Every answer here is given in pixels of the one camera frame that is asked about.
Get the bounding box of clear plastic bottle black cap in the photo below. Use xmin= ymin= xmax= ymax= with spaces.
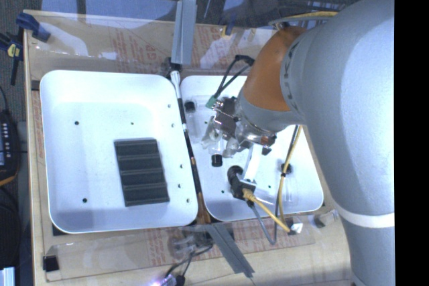
xmin=208 ymin=143 xmax=225 ymax=168
xmin=184 ymin=99 xmax=201 ymax=140
xmin=280 ymin=161 xmax=302 ymax=209

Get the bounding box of black cylinder on white bracket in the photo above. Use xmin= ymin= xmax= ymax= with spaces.
xmin=227 ymin=143 xmax=263 ymax=201

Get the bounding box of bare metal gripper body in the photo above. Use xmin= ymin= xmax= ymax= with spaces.
xmin=212 ymin=97 xmax=278 ymax=147

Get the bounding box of thin black and white rod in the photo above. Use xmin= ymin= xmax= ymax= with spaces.
xmin=170 ymin=70 xmax=212 ymax=226

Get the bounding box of black block with thin wires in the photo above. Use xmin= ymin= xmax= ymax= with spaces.
xmin=195 ymin=228 xmax=215 ymax=247

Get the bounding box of brown cardboard board red print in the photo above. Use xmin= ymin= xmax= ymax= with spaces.
xmin=28 ymin=22 xmax=328 ymax=281

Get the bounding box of black ribbed rack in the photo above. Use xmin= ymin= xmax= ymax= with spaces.
xmin=113 ymin=137 xmax=171 ymax=208

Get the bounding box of white plastic tray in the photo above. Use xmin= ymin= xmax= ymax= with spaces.
xmin=180 ymin=74 xmax=325 ymax=222
xmin=39 ymin=69 xmax=199 ymax=234

